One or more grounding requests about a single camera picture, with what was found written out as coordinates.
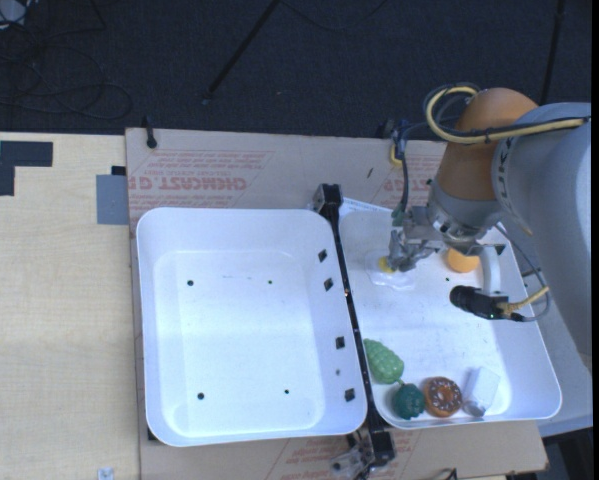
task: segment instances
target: green toy vegetable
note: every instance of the green toy vegetable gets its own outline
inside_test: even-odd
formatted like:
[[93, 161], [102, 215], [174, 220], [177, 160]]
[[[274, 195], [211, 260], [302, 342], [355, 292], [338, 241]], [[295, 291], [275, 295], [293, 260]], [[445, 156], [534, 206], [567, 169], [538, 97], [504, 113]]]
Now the green toy vegetable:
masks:
[[416, 418], [426, 407], [423, 392], [414, 384], [404, 384], [396, 391], [392, 398], [392, 408], [397, 416], [405, 420]]
[[403, 375], [403, 361], [383, 343], [364, 339], [368, 366], [375, 381], [379, 384], [392, 384]]

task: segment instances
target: tray with toy food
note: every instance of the tray with toy food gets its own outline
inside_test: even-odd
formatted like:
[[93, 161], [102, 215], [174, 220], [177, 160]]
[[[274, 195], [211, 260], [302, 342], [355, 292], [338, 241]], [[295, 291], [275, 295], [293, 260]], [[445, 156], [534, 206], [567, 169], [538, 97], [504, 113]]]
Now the tray with toy food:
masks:
[[[530, 305], [526, 322], [487, 320], [449, 300], [458, 285], [483, 285], [476, 268], [449, 268], [446, 252], [420, 260], [401, 286], [377, 282], [368, 258], [386, 251], [390, 212], [351, 212], [340, 222], [350, 288], [380, 415], [403, 429], [489, 421], [544, 419], [561, 406], [561, 390]], [[527, 299], [512, 246], [502, 244], [501, 289]]]

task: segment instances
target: white tray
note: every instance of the white tray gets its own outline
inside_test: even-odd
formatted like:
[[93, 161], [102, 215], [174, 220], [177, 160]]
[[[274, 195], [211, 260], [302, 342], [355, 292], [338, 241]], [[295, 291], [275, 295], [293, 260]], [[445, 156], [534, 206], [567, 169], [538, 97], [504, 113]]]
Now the white tray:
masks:
[[[375, 250], [387, 253], [392, 229], [390, 212], [352, 212], [341, 220], [341, 240], [362, 336], [382, 342], [401, 357], [406, 383], [421, 386], [428, 377], [444, 376], [464, 389], [471, 371], [480, 367], [499, 375], [500, 383], [492, 406], [481, 418], [460, 410], [449, 418], [424, 412], [405, 420], [394, 414], [390, 403], [398, 384], [372, 381], [381, 416], [404, 429], [554, 416], [561, 406], [561, 390], [537, 323], [485, 320], [449, 301], [456, 285], [481, 288], [481, 269], [458, 274], [445, 265], [442, 254], [433, 254], [417, 263], [411, 289], [397, 291], [371, 282], [365, 258]], [[486, 235], [484, 243], [508, 244], [496, 230]], [[502, 290], [511, 302], [525, 299], [510, 244], [500, 260]], [[521, 313], [531, 316], [531, 311], [526, 307]]]
[[367, 400], [330, 224], [157, 208], [137, 226], [148, 425], [171, 446], [346, 434]]

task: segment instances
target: chocolate donut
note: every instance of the chocolate donut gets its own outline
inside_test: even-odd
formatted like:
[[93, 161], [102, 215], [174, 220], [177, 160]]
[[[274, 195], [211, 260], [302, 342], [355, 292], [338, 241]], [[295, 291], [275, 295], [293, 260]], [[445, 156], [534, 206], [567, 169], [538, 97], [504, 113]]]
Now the chocolate donut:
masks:
[[463, 403], [461, 389], [446, 377], [432, 377], [423, 386], [426, 411], [439, 418], [447, 418], [456, 413]]

